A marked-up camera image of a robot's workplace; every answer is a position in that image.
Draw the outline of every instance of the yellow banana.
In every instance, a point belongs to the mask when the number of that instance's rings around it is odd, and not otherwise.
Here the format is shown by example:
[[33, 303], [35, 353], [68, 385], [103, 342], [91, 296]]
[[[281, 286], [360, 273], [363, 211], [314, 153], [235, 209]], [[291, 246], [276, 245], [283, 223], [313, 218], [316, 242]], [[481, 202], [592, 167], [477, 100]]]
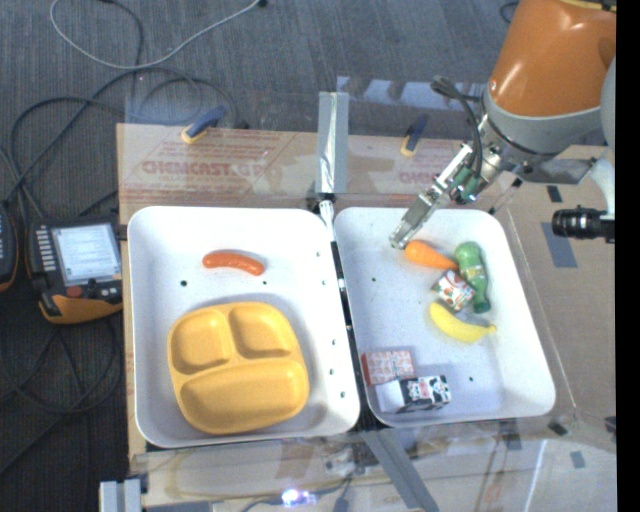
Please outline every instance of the yellow banana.
[[431, 303], [431, 306], [429, 306], [429, 314], [431, 315], [433, 323], [436, 324], [442, 332], [465, 343], [473, 343], [485, 334], [496, 331], [495, 325], [484, 327], [482, 325], [463, 322], [438, 302]]

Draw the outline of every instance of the carrot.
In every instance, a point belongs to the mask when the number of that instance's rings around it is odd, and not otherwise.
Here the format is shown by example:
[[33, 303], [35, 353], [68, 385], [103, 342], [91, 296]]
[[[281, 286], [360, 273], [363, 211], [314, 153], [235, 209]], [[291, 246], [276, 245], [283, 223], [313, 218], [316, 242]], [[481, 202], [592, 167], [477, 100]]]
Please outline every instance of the carrot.
[[206, 268], [237, 268], [254, 276], [259, 276], [264, 272], [264, 265], [258, 260], [233, 251], [214, 251], [205, 254], [202, 258], [202, 264]]
[[425, 267], [458, 270], [458, 264], [419, 240], [411, 240], [404, 249], [407, 259]]

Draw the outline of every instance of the pink box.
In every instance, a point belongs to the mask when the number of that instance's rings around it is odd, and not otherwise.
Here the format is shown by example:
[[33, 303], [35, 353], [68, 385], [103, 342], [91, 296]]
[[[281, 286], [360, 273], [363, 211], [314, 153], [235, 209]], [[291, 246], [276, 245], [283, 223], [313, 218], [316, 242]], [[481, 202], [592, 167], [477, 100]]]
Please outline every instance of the pink box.
[[414, 377], [413, 358], [409, 350], [386, 350], [362, 354], [362, 371], [368, 386], [395, 379]]

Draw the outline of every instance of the green bottle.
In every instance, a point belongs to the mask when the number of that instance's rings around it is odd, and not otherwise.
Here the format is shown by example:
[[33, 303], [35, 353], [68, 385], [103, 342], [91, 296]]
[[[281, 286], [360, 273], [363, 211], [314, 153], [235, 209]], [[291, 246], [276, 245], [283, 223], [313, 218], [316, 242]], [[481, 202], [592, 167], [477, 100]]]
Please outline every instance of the green bottle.
[[487, 299], [487, 271], [482, 262], [482, 250], [476, 242], [465, 242], [456, 247], [455, 251], [460, 275], [476, 291], [473, 296], [473, 310], [485, 313], [491, 309]]

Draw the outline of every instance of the screen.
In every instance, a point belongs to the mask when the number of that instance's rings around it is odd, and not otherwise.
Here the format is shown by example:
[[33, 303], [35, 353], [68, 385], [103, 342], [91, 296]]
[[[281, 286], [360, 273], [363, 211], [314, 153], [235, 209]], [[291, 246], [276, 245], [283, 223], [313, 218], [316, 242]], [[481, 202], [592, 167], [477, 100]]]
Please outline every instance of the screen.
[[51, 233], [66, 286], [121, 278], [120, 253], [110, 224], [54, 228]]

